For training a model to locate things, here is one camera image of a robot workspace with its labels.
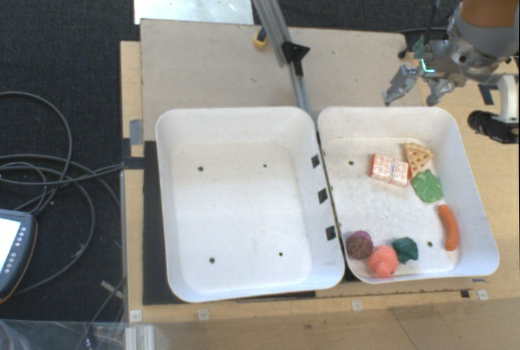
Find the white tray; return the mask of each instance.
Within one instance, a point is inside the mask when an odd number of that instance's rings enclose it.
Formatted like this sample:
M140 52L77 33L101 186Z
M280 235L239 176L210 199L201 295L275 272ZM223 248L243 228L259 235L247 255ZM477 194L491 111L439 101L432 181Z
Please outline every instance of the white tray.
M294 107L170 110L156 137L167 277L180 299L341 281L345 261L309 115Z
M324 160L340 229L344 235L368 231L374 245L411 237L419 259L399 265L387 279L375 277L366 260L347 257L351 271L368 283L487 275L499 254L467 161L455 119L435 107L331 107L318 117ZM371 155L405 160L404 142L418 142L435 153L427 168L440 178L444 198L423 203L406 188L370 178ZM436 206L445 202L455 214L459 247L444 249L444 228Z

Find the toy food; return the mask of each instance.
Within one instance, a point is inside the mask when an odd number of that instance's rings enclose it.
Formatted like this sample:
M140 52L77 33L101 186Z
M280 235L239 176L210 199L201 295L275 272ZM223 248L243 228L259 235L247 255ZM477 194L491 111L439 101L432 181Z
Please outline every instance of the toy food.
M355 231L345 242L347 253L354 259L365 259L370 256L374 245L371 236L366 231Z
M412 178L433 158L433 151L419 144L405 144L405 157L409 164Z
M444 195L440 180L430 170L419 172L411 183L417 196L425 203L433 203Z
M446 232L444 247L449 251L455 250L458 246L458 227L455 216L453 216L452 210L446 204L441 204L437 212Z
M417 244L409 237L402 237L392 242L392 247L397 253L397 259L400 263L406 263L410 259L417 261L419 251Z
M399 265L396 251L386 244L375 248L374 252L369 256L367 263L370 270L379 278L388 278L396 271Z
M408 164L375 153L372 155L370 163L370 177L398 187L406 187L408 184Z

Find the black carpet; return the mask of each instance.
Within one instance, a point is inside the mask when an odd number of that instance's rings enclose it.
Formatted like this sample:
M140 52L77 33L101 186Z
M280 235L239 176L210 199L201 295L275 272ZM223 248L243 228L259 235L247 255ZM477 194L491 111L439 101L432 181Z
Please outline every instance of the black carpet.
M290 25L397 31L423 27L429 0L279 0ZM438 26L457 0L443 0ZM35 93L54 103L74 136L73 159L89 168L121 163L119 42L138 39L132 0L0 0L0 91ZM0 98L0 156L66 154L60 122L36 102ZM119 190L117 174L106 179ZM89 320L107 297L102 280L122 277L119 211L96 182L84 184L97 211L93 243L67 273L0 305L0 318ZM0 208L15 208L38 191L0 184ZM89 231L89 209L64 188L39 219L32 264L20 288L66 265ZM113 321L114 299L100 321Z

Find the metal bracket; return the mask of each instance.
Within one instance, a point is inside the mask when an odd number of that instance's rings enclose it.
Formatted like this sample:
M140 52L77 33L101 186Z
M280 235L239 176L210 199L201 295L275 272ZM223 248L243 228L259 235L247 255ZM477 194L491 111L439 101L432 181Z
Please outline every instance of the metal bracket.
M298 77L303 77L303 67L301 66L301 60L307 55L307 53L309 53L310 48L286 41L282 44L282 51L284 52L287 63L294 64L296 75Z
M150 325L127 327L125 350L155 350L155 328Z
M390 82L390 89L383 92L383 100L386 106L399 97L405 96L417 83L418 73L415 68L408 68L401 64L399 71Z
M427 79L428 87L430 88L430 95L426 98L426 104L428 106L435 106L440 102L440 99L446 94L455 90L455 83L447 79Z

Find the toy sausage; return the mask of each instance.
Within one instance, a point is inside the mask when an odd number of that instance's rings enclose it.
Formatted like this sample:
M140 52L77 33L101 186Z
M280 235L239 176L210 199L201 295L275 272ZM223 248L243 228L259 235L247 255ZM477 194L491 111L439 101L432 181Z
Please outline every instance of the toy sausage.
M437 211L446 232L444 246L446 250L455 250L458 246L458 227L452 210L446 204L441 204Z

